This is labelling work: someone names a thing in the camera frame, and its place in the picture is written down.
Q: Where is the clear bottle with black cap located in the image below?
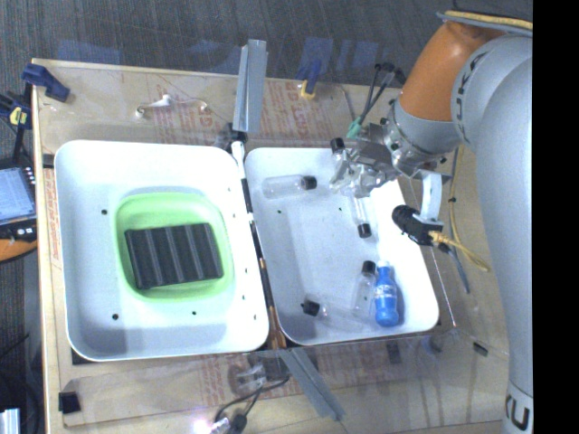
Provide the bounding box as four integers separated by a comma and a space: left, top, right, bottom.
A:
329, 137, 352, 171
300, 299, 367, 334
352, 259, 379, 318
261, 174, 318, 200
350, 192, 374, 240

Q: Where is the green plate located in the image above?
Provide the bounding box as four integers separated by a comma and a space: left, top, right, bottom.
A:
115, 191, 236, 302

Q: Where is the brown cardboard board red print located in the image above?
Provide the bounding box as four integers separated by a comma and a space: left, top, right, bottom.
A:
34, 61, 510, 429

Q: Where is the black block with thin wires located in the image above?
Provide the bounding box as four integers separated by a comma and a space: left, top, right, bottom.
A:
258, 354, 291, 382

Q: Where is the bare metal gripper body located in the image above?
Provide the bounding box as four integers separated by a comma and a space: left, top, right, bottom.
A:
350, 119, 451, 183

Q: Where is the white plastic tray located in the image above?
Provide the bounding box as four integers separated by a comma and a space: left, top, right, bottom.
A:
242, 146, 441, 347
52, 138, 271, 363

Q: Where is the black ribbed block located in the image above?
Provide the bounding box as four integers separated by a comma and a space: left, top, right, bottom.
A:
123, 222, 225, 291

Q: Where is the blue bottle with white cap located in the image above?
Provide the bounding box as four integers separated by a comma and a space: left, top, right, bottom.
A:
373, 259, 401, 328

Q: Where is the black cylinder on white bracket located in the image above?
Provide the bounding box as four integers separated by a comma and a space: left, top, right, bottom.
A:
391, 171, 445, 247

